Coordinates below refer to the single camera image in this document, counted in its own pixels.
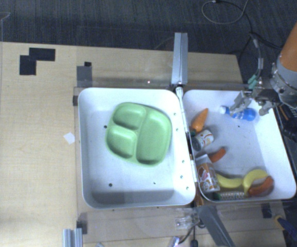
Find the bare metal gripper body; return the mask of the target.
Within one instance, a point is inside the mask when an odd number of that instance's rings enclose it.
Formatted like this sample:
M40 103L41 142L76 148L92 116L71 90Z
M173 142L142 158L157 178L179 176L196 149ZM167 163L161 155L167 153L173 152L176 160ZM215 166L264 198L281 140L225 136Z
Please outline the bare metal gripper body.
M259 77L252 98L276 105L297 106L297 72L281 64L273 65L270 78Z

